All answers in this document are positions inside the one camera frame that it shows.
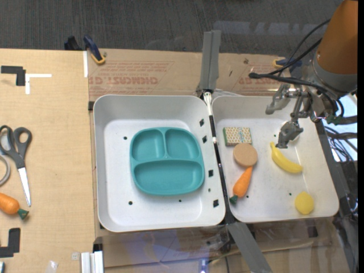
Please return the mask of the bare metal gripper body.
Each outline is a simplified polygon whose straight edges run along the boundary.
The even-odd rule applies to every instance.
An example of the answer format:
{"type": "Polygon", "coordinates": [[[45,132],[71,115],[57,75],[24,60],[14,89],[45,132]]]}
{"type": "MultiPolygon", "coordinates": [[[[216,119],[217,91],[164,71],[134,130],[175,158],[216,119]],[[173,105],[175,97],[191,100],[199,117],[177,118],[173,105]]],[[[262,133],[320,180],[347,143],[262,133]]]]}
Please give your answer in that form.
{"type": "Polygon", "coordinates": [[[339,107],[334,94],[314,77],[303,76],[301,79],[308,93],[308,102],[304,106],[308,108],[311,121],[319,122],[327,118],[335,120],[339,107]]]}

